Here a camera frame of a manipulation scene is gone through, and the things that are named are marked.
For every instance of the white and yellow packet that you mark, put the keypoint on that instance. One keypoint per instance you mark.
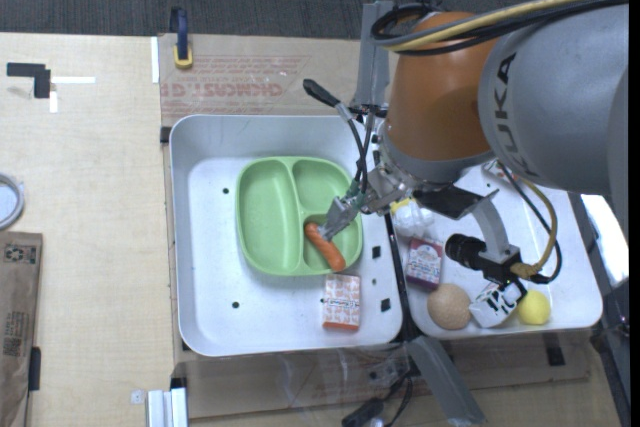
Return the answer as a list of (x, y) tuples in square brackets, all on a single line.
[(407, 217)]

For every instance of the green divided plate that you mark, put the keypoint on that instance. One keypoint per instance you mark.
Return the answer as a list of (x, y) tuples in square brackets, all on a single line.
[(270, 215)]

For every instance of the yellow ball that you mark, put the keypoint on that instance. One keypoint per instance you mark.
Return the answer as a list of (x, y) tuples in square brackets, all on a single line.
[(534, 308)]

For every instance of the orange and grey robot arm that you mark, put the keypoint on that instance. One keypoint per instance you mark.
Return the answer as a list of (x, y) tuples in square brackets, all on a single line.
[(540, 105)]

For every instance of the white cube with black print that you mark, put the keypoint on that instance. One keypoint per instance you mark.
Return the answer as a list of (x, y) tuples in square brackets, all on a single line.
[(492, 310)]

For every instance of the brown paper bag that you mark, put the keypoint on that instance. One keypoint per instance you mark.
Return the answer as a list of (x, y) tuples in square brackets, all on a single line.
[(17, 325)]

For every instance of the orange and white carton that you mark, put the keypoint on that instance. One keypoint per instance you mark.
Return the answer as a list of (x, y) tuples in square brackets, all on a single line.
[(342, 302)]

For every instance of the tan ball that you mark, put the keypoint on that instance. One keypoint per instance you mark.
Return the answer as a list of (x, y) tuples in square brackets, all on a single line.
[(448, 306)]

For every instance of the purple and white carton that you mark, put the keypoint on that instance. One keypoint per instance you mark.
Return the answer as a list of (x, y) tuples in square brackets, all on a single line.
[(424, 265)]

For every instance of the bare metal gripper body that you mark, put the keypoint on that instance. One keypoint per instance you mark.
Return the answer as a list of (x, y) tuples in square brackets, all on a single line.
[(390, 192)]

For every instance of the white plastic tray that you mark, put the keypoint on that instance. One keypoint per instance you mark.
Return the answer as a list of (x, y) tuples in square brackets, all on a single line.
[(220, 265), (565, 300)]

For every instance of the orange sausage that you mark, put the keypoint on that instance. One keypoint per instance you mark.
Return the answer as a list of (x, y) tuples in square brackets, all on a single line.
[(330, 251)]

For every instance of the white packet with red print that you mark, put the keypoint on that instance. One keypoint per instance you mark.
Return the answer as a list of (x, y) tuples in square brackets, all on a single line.
[(495, 171)]

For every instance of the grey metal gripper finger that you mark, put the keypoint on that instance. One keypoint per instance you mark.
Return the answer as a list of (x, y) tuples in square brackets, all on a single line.
[(345, 224), (338, 211)]

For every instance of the black cylinder on white bracket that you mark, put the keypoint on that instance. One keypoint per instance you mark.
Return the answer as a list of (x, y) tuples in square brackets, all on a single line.
[(492, 235)]

